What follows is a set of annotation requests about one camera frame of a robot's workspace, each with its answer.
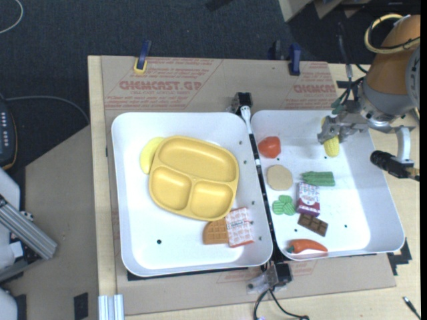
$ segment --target candy wrapper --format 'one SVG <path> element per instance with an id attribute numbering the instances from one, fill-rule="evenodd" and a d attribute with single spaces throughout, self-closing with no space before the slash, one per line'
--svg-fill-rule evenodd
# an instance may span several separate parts
<path id="1" fill-rule="evenodd" d="M 296 211 L 317 217 L 320 214 L 319 187 L 300 183 Z"/>
<path id="2" fill-rule="evenodd" d="M 230 247 L 239 247 L 254 242 L 251 223 L 248 220 L 248 209 L 241 207 L 231 210 L 226 215 L 228 243 Z"/>

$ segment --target red pepper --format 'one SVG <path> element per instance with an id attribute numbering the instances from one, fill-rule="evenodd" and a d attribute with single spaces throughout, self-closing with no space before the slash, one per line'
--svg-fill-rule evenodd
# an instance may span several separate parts
<path id="1" fill-rule="evenodd" d="M 288 248 L 288 253 L 300 253 L 307 249 L 328 252 L 328 249 L 322 244 L 311 239 L 294 239 Z"/>

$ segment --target cardboard surface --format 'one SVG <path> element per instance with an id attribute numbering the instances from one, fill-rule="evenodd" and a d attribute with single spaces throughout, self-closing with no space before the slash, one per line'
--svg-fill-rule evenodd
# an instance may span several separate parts
<path id="1" fill-rule="evenodd" d="M 133 57 L 101 57 L 107 152 L 111 123 L 126 111 L 225 111 L 237 92 L 249 91 L 252 113 L 263 109 L 329 109 L 336 90 L 327 63 L 302 62 L 291 76 L 285 61 L 148 58 L 144 76 Z M 254 301 L 247 282 L 259 268 L 128 281 L 119 248 L 113 156 L 108 156 L 117 292 L 126 315 Z M 279 298 L 395 286 L 387 255 L 290 262 L 294 280 Z"/>
<path id="2" fill-rule="evenodd" d="M 58 244 L 52 259 L 6 285 L 12 295 L 26 295 L 28 320 L 74 319 L 74 298 L 85 293 L 88 319 L 97 318 L 91 159 L 86 127 L 25 168 L 26 210 Z"/>

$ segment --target yellow lemon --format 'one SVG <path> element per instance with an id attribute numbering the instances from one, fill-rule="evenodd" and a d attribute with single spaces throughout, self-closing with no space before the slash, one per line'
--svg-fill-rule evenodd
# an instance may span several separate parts
<path id="1" fill-rule="evenodd" d="M 154 137 L 148 141 L 147 145 L 142 149 L 141 154 L 139 155 L 139 165 L 145 174 L 149 174 L 155 152 L 163 140 L 164 137 Z"/>

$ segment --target yellow divided plate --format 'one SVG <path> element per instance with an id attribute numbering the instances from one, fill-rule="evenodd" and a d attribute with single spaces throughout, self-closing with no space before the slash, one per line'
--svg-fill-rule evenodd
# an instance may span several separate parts
<path id="1" fill-rule="evenodd" d="M 236 158 L 225 148 L 192 137 L 164 139 L 155 152 L 149 193 L 160 207 L 202 221 L 225 217 L 239 181 Z"/>

